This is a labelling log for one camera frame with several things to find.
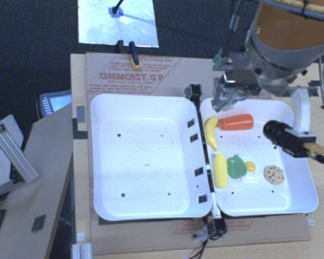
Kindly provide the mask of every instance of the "toy banana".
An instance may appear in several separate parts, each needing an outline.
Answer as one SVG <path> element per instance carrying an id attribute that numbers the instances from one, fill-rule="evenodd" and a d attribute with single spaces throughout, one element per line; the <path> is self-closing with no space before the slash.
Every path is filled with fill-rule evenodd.
<path id="1" fill-rule="evenodd" d="M 228 184 L 228 168 L 226 157 L 222 153 L 215 155 L 214 177 L 217 188 L 226 188 Z"/>
<path id="2" fill-rule="evenodd" d="M 218 118 L 215 117 L 211 117 L 210 119 L 207 119 L 205 122 L 205 138 L 206 138 L 206 142 L 213 147 L 213 149 L 215 151 L 218 151 L 218 147 L 216 144 L 216 139 L 215 139 L 215 135 L 214 135 L 214 129 L 216 127 L 218 123 Z"/>

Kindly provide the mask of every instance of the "white tray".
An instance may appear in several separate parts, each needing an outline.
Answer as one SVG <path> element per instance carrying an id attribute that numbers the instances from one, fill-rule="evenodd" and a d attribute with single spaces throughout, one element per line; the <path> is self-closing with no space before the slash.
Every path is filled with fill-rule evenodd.
<path id="1" fill-rule="evenodd" d="M 240 156 L 244 162 L 253 161 L 256 171 L 247 172 L 242 179 L 228 176 L 224 189 L 216 188 L 219 208 L 230 216 L 310 213 L 318 206 L 318 196 L 305 158 L 293 158 L 265 138 L 262 129 L 270 120 L 293 125 L 293 113 L 284 103 L 274 100 L 245 100 L 234 109 L 217 113 L 211 99 L 201 104 L 203 121 L 217 115 L 219 119 L 249 113 L 254 120 L 252 129 L 222 131 L 215 129 L 219 151 L 226 158 Z M 210 163 L 213 165 L 213 149 L 208 145 Z M 264 167 L 276 165 L 285 174 L 281 185 L 272 185 L 264 178 Z"/>
<path id="2" fill-rule="evenodd" d="M 116 221 L 210 211 L 197 112 L 189 100 L 102 94 L 90 114 L 99 216 Z"/>

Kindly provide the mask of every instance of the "gray cable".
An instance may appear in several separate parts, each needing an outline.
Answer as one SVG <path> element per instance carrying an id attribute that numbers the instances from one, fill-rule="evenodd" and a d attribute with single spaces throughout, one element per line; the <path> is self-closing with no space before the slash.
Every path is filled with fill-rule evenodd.
<path id="1" fill-rule="evenodd" d="M 320 90 L 322 93 L 322 101 L 323 101 L 323 106 L 324 106 L 324 81 L 323 81 L 323 70 L 322 70 L 322 60 L 321 58 L 318 59 L 318 67 L 319 67 L 319 80 L 320 80 Z"/>
<path id="2" fill-rule="evenodd" d="M 260 2 L 262 2 L 264 4 L 267 4 L 267 5 L 273 6 L 275 8 L 279 8 L 279 9 L 282 9 L 282 10 L 285 10 L 285 11 L 296 13 L 298 15 L 304 15 L 306 17 L 315 18 L 315 19 L 324 21 L 324 14 L 321 14 L 321 13 L 318 13 L 318 12 L 313 12 L 313 11 L 306 10 L 306 9 L 302 12 L 302 9 L 295 8 L 293 6 L 280 4 L 280 3 L 277 3 L 277 2 L 272 1 L 272 0 L 258 0 L 258 1 L 260 1 Z"/>

